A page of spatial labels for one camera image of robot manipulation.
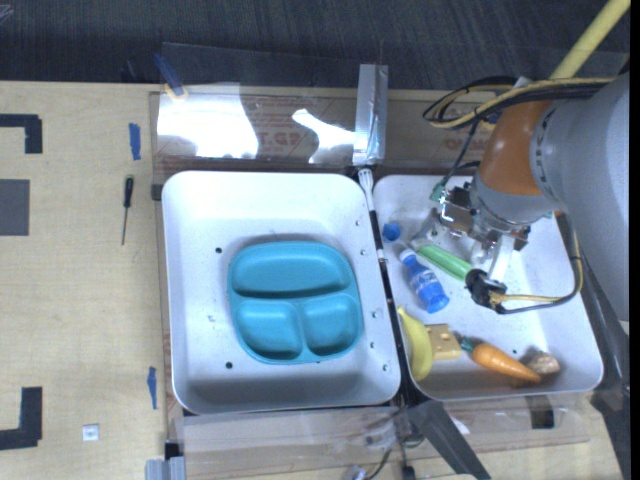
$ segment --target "wooden table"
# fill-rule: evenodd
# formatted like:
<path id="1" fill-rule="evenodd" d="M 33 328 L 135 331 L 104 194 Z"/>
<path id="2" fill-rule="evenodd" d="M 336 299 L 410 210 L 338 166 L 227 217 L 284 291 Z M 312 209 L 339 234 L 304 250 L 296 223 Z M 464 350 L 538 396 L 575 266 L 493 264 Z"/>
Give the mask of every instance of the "wooden table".
<path id="1" fill-rule="evenodd" d="M 0 236 L 0 429 L 18 427 L 22 387 L 42 387 L 44 398 L 42 439 L 37 447 L 0 451 L 0 479 L 142 479 L 147 459 L 163 455 L 168 426 L 149 140 L 149 96 L 158 89 L 0 83 L 0 113 L 38 114 L 44 136 L 43 153 L 27 155 L 23 130 L 0 128 L 0 179 L 30 180 L 29 236 Z M 140 160 L 132 158 L 129 123 L 141 128 Z M 121 245 L 129 174 L 135 189 Z M 587 442 L 479 458 L 493 478 L 621 478 L 602 418 L 587 409 Z M 99 440 L 83 441 L 90 424 L 99 425 Z M 414 466 L 419 478 L 452 474 L 440 458 Z M 399 475 L 392 464 L 378 478 Z"/>

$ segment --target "screwdriver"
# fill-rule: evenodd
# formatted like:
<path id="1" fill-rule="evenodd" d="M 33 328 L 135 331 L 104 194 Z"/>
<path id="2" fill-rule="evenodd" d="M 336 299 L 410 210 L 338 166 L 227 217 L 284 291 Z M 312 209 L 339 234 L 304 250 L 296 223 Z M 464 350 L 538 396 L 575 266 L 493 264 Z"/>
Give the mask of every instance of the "screwdriver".
<path id="1" fill-rule="evenodd" d="M 124 182 L 124 224 L 122 225 L 122 245 L 124 245 L 124 235 L 127 232 L 127 214 L 131 206 L 131 194 L 133 194 L 133 176 L 127 176 Z"/>

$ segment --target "white square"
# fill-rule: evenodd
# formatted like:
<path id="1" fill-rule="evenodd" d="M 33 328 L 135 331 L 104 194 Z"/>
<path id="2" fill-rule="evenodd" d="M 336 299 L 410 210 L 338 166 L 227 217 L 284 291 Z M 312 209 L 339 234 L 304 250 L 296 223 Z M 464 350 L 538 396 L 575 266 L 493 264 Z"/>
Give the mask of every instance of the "white square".
<path id="1" fill-rule="evenodd" d="M 82 426 L 83 441 L 97 441 L 100 439 L 100 425 L 93 423 L 91 425 Z"/>

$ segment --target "blue tray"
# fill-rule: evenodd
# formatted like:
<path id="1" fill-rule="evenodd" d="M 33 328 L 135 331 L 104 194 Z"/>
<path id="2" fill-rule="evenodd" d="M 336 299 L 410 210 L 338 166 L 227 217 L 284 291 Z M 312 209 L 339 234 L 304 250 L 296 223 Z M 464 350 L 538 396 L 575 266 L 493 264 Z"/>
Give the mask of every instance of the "blue tray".
<path id="1" fill-rule="evenodd" d="M 242 347 L 271 364 L 335 359 L 362 336 L 362 308 L 349 261 L 318 242 L 269 242 L 240 251 L 227 278 Z"/>

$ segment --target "dark background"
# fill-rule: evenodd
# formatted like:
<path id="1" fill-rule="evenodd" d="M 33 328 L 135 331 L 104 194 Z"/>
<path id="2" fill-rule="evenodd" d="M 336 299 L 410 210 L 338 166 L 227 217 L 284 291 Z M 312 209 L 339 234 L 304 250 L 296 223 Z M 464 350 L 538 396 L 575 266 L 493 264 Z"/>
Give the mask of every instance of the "dark background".
<path id="1" fill-rule="evenodd" d="M 382 61 L 392 88 L 545 78 L 606 1 L 0 0 L 0 80 L 119 82 L 129 61 L 158 81 L 163 43 Z M 629 51 L 627 13 L 580 74 L 616 74 Z"/>

